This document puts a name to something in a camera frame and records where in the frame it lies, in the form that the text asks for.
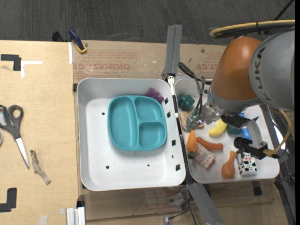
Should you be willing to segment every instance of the orange toy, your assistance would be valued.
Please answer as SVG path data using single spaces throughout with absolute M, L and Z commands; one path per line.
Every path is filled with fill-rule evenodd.
M 187 139 L 187 151 L 188 152 L 196 152 L 198 149 L 197 146 L 197 138 L 194 130 L 191 130 Z
M 221 173 L 223 178 L 233 178 L 235 169 L 234 169 L 234 164 L 233 161 L 237 157 L 237 153 L 234 151 L 230 151 L 229 153 L 229 159 L 226 163 L 223 164 L 221 168 Z
M 199 142 L 207 150 L 222 150 L 223 149 L 222 143 L 211 143 L 211 142 L 204 140 L 201 137 L 197 137 L 197 142 Z

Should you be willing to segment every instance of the yellow banana toy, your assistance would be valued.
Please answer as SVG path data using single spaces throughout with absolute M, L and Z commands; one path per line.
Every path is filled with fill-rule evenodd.
M 221 119 L 219 119 L 217 125 L 209 130 L 209 136 L 216 137 L 225 132 L 227 124 L 224 123 Z

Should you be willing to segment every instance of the white tray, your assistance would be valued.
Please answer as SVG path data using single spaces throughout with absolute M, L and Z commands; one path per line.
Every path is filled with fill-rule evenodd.
M 191 95 L 192 98 L 195 100 L 195 104 L 198 101 L 199 95 L 196 88 L 196 82 L 194 79 L 180 79 L 175 83 L 175 93 L 177 100 L 183 96 L 183 95 Z M 203 104 L 205 104 L 207 101 L 207 95 L 203 94 Z M 268 143 L 269 149 L 273 149 L 273 143 L 271 141 L 270 134 L 268 132 L 268 128 L 266 125 L 266 122 L 264 120 L 263 112 L 260 109 L 260 107 L 252 106 L 247 108 L 244 111 L 245 117 L 248 119 L 253 119 L 257 116 L 259 116 L 258 120 L 256 121 L 258 124 L 258 127 L 260 128 L 260 131 L 262 133 L 262 139 L 263 141 Z M 189 164 L 189 170 L 192 175 L 192 177 L 203 184 L 209 184 L 209 183 L 220 183 L 220 182 L 232 182 L 232 181 L 242 181 L 242 180 L 262 180 L 262 179 L 272 179 L 275 178 L 279 173 L 279 162 L 277 159 L 273 159 L 270 157 L 265 157 L 262 160 L 256 159 L 256 166 L 257 166 L 257 175 L 251 176 L 251 177 L 241 177 L 238 170 L 238 164 L 234 162 L 235 166 L 235 175 L 232 179 L 224 179 L 221 176 L 221 167 L 222 165 L 228 160 L 229 158 L 229 152 L 231 150 L 237 151 L 237 148 L 234 147 L 233 141 L 238 135 L 229 135 L 227 131 L 225 131 L 221 136 L 219 137 L 210 137 L 208 135 L 208 131 L 216 126 L 217 122 L 213 122 L 209 125 L 205 124 L 203 128 L 196 129 L 195 134 L 196 136 L 200 136 L 206 141 L 209 141 L 211 143 L 222 143 L 224 145 L 224 148 L 222 151 L 211 151 L 215 156 L 216 160 L 214 164 L 211 166 L 210 169 L 206 170 L 204 167 L 200 166 L 196 161 L 194 160 L 188 160 Z M 188 140 L 188 134 L 184 130 L 183 137 L 184 141 L 186 142 Z
M 150 151 L 116 148 L 108 134 L 110 101 L 117 96 L 144 95 L 149 88 L 168 99 L 167 103 L 162 102 L 167 125 L 165 144 Z M 186 170 L 173 99 L 170 86 L 165 81 L 87 78 L 78 84 L 77 99 L 81 180 L 87 189 L 107 191 L 172 187 L 184 181 Z

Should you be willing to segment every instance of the teal divided plate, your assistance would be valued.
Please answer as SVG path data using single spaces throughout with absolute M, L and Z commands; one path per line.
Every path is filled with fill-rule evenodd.
M 108 107 L 108 131 L 112 143 L 119 149 L 157 149 L 167 138 L 164 110 L 151 97 L 115 97 Z

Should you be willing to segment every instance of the blue clamp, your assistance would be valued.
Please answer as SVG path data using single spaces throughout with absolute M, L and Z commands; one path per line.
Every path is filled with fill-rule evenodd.
M 83 43 L 82 43 L 81 39 L 79 38 L 79 36 L 77 35 L 77 33 L 73 29 L 70 29 L 69 35 L 71 37 L 71 40 L 73 40 L 75 42 L 75 47 L 78 50 L 78 52 L 85 53 L 87 51 L 87 48 L 86 48 L 86 46 L 83 45 Z

